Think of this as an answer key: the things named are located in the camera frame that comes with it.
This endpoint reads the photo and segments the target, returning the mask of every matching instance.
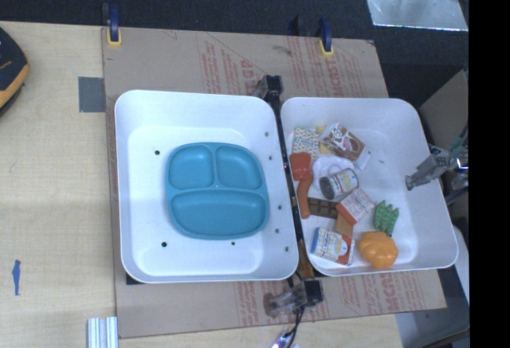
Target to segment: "green toy vegetable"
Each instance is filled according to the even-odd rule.
[[[375,207],[374,226],[376,229],[391,236],[398,218],[398,208],[393,209],[392,204],[386,206],[386,201],[381,201]]]

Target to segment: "cardboard sheet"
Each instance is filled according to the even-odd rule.
[[[286,281],[141,284],[120,259],[116,136],[113,108],[132,89],[250,95],[264,75],[280,75],[282,99],[293,96],[387,97],[375,47],[334,39],[324,57],[314,37],[122,29],[122,44],[102,30],[108,159],[121,338],[293,323],[269,317],[264,298],[288,289]],[[342,319],[445,307],[436,270],[324,277],[324,301],[303,321]]]

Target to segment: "wooden table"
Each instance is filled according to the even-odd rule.
[[[0,346],[81,348],[87,319],[116,315],[105,116],[80,112],[78,104],[78,78],[103,77],[100,27],[0,27],[31,65],[21,95],[0,119]],[[282,330],[130,338],[119,346],[262,348]],[[402,346],[394,315],[302,323],[295,343]]]

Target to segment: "blue plastic plate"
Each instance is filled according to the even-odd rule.
[[[177,147],[167,161],[165,185],[172,223],[189,237],[249,237],[269,219],[261,165],[241,146],[192,143]]]

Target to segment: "toy can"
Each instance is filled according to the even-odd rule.
[[[320,190],[327,199],[348,195],[356,188],[358,188],[358,177],[350,168],[320,179]]]

